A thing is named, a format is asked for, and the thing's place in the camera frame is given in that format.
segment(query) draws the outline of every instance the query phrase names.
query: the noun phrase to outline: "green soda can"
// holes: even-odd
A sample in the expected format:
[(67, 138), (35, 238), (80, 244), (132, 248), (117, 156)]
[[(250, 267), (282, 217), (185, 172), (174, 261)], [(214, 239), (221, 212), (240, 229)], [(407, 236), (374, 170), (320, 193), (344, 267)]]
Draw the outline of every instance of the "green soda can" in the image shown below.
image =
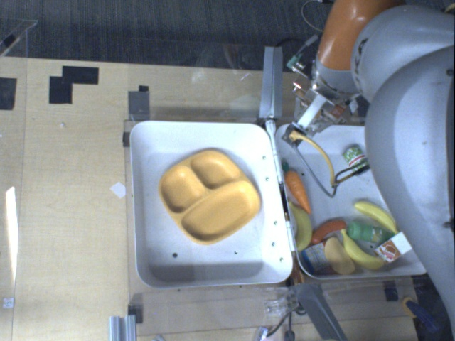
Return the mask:
[(349, 168), (355, 166), (353, 170), (358, 172), (358, 174), (370, 168), (366, 155), (362, 152), (362, 149), (357, 144), (347, 148), (343, 154), (343, 157), (348, 163)]

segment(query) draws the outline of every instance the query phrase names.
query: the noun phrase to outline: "table surface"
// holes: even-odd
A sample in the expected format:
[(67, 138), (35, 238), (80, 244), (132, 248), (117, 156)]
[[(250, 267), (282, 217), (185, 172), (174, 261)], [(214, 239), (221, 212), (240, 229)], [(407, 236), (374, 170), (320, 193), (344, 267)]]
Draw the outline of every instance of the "table surface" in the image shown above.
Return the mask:
[[(0, 77), (17, 79), (16, 104), (0, 111), (0, 186), (15, 187), (18, 256), (11, 272), (6, 202), (0, 201), (1, 340), (107, 340), (109, 317), (131, 301), (127, 201), (110, 188), (125, 184), (124, 121), (128, 91), (149, 86), (152, 119), (226, 119), (257, 112), (262, 73), (201, 67), (0, 58)], [(49, 104), (49, 77), (64, 65), (98, 67), (98, 85), (73, 85), (72, 104)], [(285, 112), (294, 75), (284, 74)], [(156, 318), (138, 325), (138, 340), (252, 340), (277, 299), (273, 287), (177, 290), (145, 295)], [(325, 294), (350, 340), (416, 340), (400, 302), (385, 300), (382, 283), (330, 283)], [(409, 279), (400, 297), (415, 296)], [(319, 340), (307, 316), (294, 317), (298, 340)], [(272, 340), (282, 339), (277, 333)]]

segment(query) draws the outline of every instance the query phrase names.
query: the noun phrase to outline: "toy banana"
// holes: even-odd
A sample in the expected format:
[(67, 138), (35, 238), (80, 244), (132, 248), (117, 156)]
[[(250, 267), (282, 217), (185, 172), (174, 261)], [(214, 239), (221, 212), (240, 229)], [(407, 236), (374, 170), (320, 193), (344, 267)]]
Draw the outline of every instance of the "toy banana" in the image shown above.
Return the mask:
[(358, 247), (355, 241), (348, 236), (345, 229), (341, 230), (341, 234), (343, 234), (344, 249), (355, 263), (370, 270), (378, 270), (384, 266), (384, 262), (380, 258), (369, 255)]
[(386, 213), (381, 207), (367, 201), (358, 201), (354, 204), (357, 211), (378, 221), (383, 227), (390, 230), (394, 234), (398, 233), (397, 225), (393, 218)]
[(302, 251), (310, 244), (311, 235), (313, 234), (310, 217), (303, 209), (292, 202), (289, 202), (289, 208), (297, 222), (297, 250)]

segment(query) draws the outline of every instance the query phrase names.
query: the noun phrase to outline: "carrot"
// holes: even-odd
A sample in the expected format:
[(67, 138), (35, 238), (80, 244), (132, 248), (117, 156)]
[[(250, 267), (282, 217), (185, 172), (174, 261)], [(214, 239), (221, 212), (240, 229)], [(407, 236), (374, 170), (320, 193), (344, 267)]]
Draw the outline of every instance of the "carrot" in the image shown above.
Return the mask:
[(322, 242), (323, 238), (326, 237), (331, 232), (340, 231), (346, 228), (346, 222), (344, 220), (330, 220), (324, 222), (319, 226), (315, 231), (313, 231), (313, 236), (311, 237), (312, 244), (319, 244)]
[(284, 174), (284, 182), (292, 195), (295, 197), (300, 207), (303, 208), (309, 215), (311, 214), (311, 206), (306, 195), (304, 184), (300, 179), (300, 175), (293, 170), (288, 170)]

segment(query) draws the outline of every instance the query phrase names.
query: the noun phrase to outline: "green bottle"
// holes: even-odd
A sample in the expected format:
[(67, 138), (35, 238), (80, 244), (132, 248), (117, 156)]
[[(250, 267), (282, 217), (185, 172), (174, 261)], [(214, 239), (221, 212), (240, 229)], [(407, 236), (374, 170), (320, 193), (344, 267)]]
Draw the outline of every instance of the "green bottle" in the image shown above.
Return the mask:
[(348, 224), (348, 236), (354, 240), (382, 244), (394, 235), (393, 232), (382, 227), (372, 226), (359, 221), (352, 221)]

